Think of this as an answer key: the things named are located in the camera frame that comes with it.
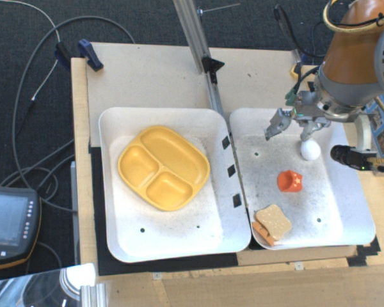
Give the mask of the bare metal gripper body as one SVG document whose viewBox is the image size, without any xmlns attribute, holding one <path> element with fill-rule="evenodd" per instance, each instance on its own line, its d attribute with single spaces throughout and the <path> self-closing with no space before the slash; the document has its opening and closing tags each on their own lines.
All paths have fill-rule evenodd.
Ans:
<svg viewBox="0 0 384 307">
<path fill-rule="evenodd" d="M 351 113 L 333 114 L 323 109 L 316 92 L 300 91 L 294 99 L 291 118 L 305 129 L 322 129 L 329 127 L 331 122 L 353 123 L 359 116 L 367 116 L 369 122 L 374 120 L 374 113 L 362 110 Z"/>
</svg>

